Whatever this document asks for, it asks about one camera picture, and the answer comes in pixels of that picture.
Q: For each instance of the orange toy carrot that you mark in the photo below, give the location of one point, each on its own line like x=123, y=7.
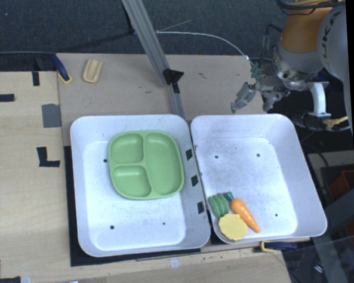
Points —
x=244, y=213

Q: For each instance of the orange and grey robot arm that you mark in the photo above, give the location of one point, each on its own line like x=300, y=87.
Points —
x=304, y=25

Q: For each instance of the green divided plate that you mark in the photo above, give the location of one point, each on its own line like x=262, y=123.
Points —
x=163, y=162

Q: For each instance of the brown cardboard board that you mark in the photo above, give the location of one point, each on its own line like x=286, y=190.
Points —
x=126, y=93

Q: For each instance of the black cylinder on white bracket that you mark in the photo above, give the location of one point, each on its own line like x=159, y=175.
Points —
x=318, y=99

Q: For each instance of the white plastic tray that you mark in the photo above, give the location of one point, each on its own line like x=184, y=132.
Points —
x=134, y=224
x=257, y=186

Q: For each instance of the yellow round toy biscuit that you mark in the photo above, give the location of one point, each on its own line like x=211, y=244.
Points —
x=233, y=226

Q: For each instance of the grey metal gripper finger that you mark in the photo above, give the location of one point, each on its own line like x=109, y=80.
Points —
x=243, y=95
x=271, y=103

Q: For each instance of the green ribbed toy vegetable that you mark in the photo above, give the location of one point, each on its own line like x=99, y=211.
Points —
x=218, y=205

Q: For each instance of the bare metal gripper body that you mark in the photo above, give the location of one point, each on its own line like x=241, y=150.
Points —
x=284, y=82

